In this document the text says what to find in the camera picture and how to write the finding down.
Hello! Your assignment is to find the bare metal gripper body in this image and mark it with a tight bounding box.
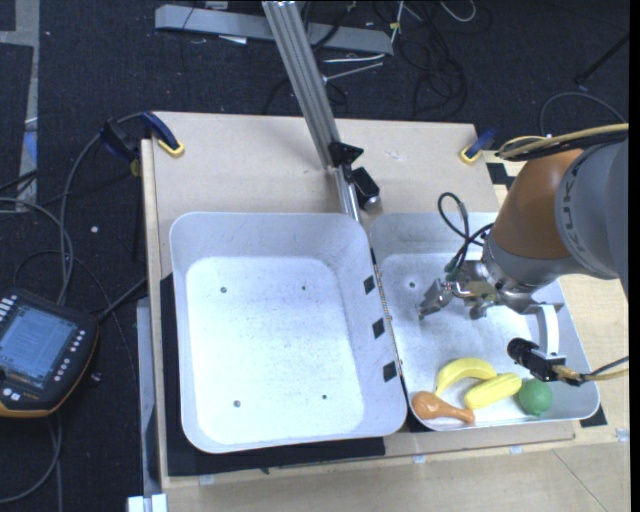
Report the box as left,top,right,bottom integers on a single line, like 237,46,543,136
451,260,550,315

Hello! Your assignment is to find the white plastic tray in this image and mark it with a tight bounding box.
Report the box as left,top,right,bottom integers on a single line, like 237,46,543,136
369,211,601,433
168,211,409,455

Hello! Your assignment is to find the yellow banana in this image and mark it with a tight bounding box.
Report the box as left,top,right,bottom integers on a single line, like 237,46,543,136
434,356,499,397

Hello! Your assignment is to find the yellow corn cob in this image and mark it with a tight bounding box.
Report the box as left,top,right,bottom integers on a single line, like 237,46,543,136
464,372,524,412

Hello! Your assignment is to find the green lime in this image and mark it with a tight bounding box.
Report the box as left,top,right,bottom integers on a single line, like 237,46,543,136
517,377,554,418

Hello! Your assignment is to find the orange chicken drumstick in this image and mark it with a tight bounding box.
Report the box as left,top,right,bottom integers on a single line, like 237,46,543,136
410,390,477,428

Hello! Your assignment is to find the black block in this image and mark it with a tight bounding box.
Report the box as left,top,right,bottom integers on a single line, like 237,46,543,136
350,166,382,211

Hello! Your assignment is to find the pale wood board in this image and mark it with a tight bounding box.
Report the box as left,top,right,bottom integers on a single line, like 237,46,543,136
141,110,577,491

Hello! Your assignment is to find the black cylinder on white bracket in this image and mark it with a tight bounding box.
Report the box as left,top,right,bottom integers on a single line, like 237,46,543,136
506,302,569,384

